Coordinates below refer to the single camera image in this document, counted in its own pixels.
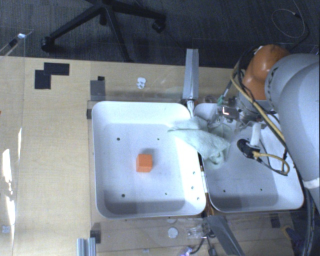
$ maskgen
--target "small white object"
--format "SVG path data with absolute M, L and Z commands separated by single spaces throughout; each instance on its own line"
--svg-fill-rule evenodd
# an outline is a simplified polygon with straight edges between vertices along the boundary
M 193 100 L 188 100 L 188 101 L 186 102 L 186 106 L 187 106 L 187 108 L 188 108 L 188 110 L 189 110 L 189 112 L 190 112 L 191 117 L 193 118 L 193 117 L 194 117 L 194 110 L 195 110 L 195 103 L 194 103 L 194 101 L 193 101 Z
M 18 34 L 18 38 L 19 38 L 19 39 L 24 39 L 25 37 L 26 37 L 26 35 L 25 35 L 25 34 L 21 34 L 21 33 L 20 33 L 20 34 Z
M 2 233 L 9 234 L 10 233 L 10 226 L 3 225 L 2 226 Z
M 252 127 L 252 135 L 250 140 L 250 145 L 253 147 L 258 146 L 261 133 L 261 123 L 255 122 Z
M 312 189 L 316 189 L 320 187 L 320 178 L 315 178 L 309 181 L 302 181 L 303 185 L 306 189 L 308 190 L 312 190 Z
M 146 80 L 144 77 L 138 77 L 136 86 L 137 86 L 139 89 L 143 89 L 143 88 L 145 88 L 146 81 L 147 81 L 147 80 Z
M 178 234 L 179 234 L 178 229 L 176 229 L 175 227 L 170 227 L 168 229 L 168 236 L 170 238 L 176 238 Z
M 207 179 L 206 179 L 206 175 L 205 175 L 205 172 L 204 172 L 204 171 L 201 172 L 201 177 L 202 177 L 202 183 L 203 183 L 204 193 L 208 193 Z

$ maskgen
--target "metal bracket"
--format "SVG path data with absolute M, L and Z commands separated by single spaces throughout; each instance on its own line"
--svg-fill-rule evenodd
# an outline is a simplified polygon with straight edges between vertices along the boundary
M 98 76 L 97 80 L 90 81 L 90 96 L 92 101 L 106 100 L 106 82 L 103 76 Z
M 245 256 L 223 216 L 208 216 L 206 221 L 227 255 Z
M 183 100 L 196 100 L 199 97 L 199 51 L 187 49 L 183 85 Z
M 96 256 L 96 239 L 94 237 L 89 239 L 78 238 L 76 241 L 76 255 Z

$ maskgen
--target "orange cube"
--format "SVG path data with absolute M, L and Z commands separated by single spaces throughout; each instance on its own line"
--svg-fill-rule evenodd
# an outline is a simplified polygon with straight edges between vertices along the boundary
M 139 154 L 136 158 L 136 171 L 139 173 L 149 173 L 152 169 L 152 155 Z

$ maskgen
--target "yellow cable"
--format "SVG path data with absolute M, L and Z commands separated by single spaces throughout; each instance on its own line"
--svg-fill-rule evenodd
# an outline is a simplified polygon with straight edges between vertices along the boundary
M 257 152 L 257 151 L 253 151 L 252 153 L 253 153 L 253 157 L 255 157 L 255 158 L 259 158 L 259 157 L 275 158 L 275 159 L 277 159 L 277 160 L 282 162 L 281 172 L 283 172 L 283 174 L 287 175 L 290 172 L 289 164 L 287 163 L 286 160 L 282 159 L 281 157 L 276 156 L 274 154 L 260 153 L 260 152 Z
M 258 110 L 258 112 L 261 114 L 261 116 L 263 117 L 263 119 L 272 127 L 272 129 L 278 134 L 278 136 L 285 141 L 285 137 L 282 134 L 282 132 L 278 129 L 278 127 L 270 120 L 270 118 L 266 115 L 266 113 L 264 112 L 264 110 L 259 106 L 258 103 L 256 103 L 251 97 L 249 97 L 244 90 L 237 84 L 237 82 L 235 81 L 235 79 L 233 78 L 233 74 L 235 73 L 236 69 L 238 68 L 238 64 L 237 63 L 232 71 L 231 74 L 231 82 L 234 85 L 234 87 L 256 108 L 256 110 Z

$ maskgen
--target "dark carpet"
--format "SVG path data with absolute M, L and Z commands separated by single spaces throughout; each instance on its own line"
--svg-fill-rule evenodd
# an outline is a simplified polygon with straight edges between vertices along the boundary
M 130 58 L 136 63 L 184 65 L 186 49 L 198 48 L 201 66 L 230 68 L 241 53 L 253 45 L 282 43 L 291 48 L 308 34 L 294 52 L 309 53 L 319 46 L 318 0 L 296 0 L 308 28 L 300 38 L 282 34 L 271 19 L 277 9 L 299 13 L 292 0 L 123 2 L 166 15 L 166 29 L 159 34 L 152 29 L 152 19 L 115 14 Z M 122 62 L 119 45 L 110 28 L 100 25 L 98 17 L 58 38 L 54 52 L 41 50 L 41 38 L 90 6 L 84 0 L 0 0 L 0 46 L 6 43 L 8 33 L 14 34 L 17 28 L 32 29 L 26 42 L 28 57 Z M 289 12 L 275 13 L 274 21 L 293 37 L 303 32 L 302 20 Z

